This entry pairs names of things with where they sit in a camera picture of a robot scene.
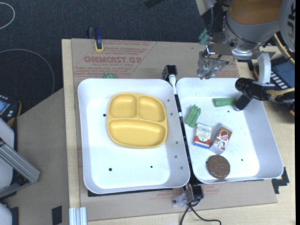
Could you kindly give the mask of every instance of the white cable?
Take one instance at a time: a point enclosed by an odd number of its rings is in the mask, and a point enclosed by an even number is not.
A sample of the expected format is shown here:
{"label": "white cable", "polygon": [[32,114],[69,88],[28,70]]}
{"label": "white cable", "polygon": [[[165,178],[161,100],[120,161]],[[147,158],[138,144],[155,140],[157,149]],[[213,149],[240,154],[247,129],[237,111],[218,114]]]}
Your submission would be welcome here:
{"label": "white cable", "polygon": [[30,51],[30,50],[27,50],[27,49],[21,49],[21,48],[8,49],[8,50],[0,51],[0,54],[8,53],[8,52],[27,52],[27,53],[32,53],[32,54],[38,56],[39,58],[41,58],[48,65],[48,67],[51,71],[51,74],[52,74],[52,91],[51,91],[51,95],[54,93],[54,86],[55,86],[54,72],[53,72],[53,69],[52,69],[51,65],[49,64],[49,62],[44,57],[42,57],[41,55],[39,55],[36,52]]}
{"label": "white cable", "polygon": [[15,10],[14,10],[14,8],[13,8],[11,5],[9,5],[8,3],[0,2],[0,4],[3,4],[3,5],[6,5],[6,6],[10,7],[10,8],[13,10],[13,13],[14,13],[13,18],[9,21],[9,23],[6,24],[6,25],[4,25],[3,27],[0,27],[0,30],[1,30],[1,29],[7,27],[9,24],[11,24],[11,23],[13,22],[13,20],[15,19]]}

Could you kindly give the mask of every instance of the small toy food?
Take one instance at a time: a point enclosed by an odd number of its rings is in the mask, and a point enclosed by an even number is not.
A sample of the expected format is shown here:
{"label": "small toy food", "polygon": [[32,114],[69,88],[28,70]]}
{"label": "small toy food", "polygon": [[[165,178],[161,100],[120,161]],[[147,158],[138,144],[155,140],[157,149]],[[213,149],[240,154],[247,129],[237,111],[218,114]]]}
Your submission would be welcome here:
{"label": "small toy food", "polygon": [[222,124],[209,149],[220,155],[225,151],[232,133],[233,131],[228,125]]}
{"label": "small toy food", "polygon": [[115,94],[106,119],[109,137],[124,147],[155,148],[167,138],[165,106],[157,97],[133,92]]}
{"label": "small toy food", "polygon": [[117,76],[113,73],[104,72],[103,78],[117,78]]}
{"label": "small toy food", "polygon": [[225,157],[213,155],[207,161],[207,170],[215,178],[225,178],[230,173],[230,164]]}
{"label": "small toy food", "polygon": [[193,145],[206,148],[210,147],[211,126],[197,123]]}
{"label": "small toy food", "polygon": [[228,105],[234,105],[236,102],[236,98],[234,97],[222,97],[222,98],[213,98],[215,107],[223,107]]}
{"label": "small toy food", "polygon": [[196,105],[193,105],[190,108],[189,113],[184,120],[184,123],[188,124],[191,128],[193,128],[196,125],[196,121],[197,121],[200,113],[201,113],[201,108],[197,107]]}

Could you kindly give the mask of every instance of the white tray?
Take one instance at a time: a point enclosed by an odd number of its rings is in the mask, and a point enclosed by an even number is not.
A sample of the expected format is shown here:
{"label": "white tray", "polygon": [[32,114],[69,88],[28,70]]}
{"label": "white tray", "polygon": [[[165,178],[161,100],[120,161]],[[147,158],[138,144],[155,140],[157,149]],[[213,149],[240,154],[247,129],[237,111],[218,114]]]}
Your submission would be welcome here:
{"label": "white tray", "polygon": [[223,122],[232,128],[232,137],[221,154],[229,161],[231,171],[225,179],[216,179],[206,168],[208,157],[214,153],[194,146],[195,128],[185,125],[193,172],[203,183],[271,179],[283,172],[281,157],[261,101],[253,99],[240,112],[235,111],[233,106],[214,107],[213,98],[238,98],[241,95],[235,88],[235,82],[234,78],[182,78],[176,84],[183,118],[195,104],[201,108],[197,122],[212,126],[212,133]]}
{"label": "white tray", "polygon": [[[116,145],[106,129],[112,96],[121,92],[157,97],[165,106],[168,135],[152,149]],[[171,85],[161,79],[86,79],[78,87],[83,178],[96,194],[178,188],[190,178],[187,154]]]}

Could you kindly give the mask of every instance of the small juice box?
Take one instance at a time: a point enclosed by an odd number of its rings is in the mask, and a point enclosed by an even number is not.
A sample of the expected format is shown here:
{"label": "small juice box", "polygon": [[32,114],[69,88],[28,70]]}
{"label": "small juice box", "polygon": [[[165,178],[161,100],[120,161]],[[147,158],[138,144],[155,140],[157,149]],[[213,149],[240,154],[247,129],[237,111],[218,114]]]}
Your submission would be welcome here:
{"label": "small juice box", "polygon": [[193,145],[208,149],[210,147],[211,126],[197,123]]}
{"label": "small juice box", "polygon": [[228,125],[222,124],[210,146],[210,150],[218,155],[224,152],[232,133],[233,131]]}

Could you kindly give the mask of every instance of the blue clamp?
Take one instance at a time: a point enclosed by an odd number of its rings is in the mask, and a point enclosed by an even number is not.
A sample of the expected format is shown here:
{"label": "blue clamp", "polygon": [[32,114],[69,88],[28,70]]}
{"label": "blue clamp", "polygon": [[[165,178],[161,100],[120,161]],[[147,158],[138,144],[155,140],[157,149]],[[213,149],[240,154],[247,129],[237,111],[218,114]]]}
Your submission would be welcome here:
{"label": "blue clamp", "polygon": [[89,27],[86,30],[86,38],[95,40],[96,52],[101,53],[104,50],[103,42],[101,38],[101,32],[98,27],[95,27],[95,29],[93,27]]}

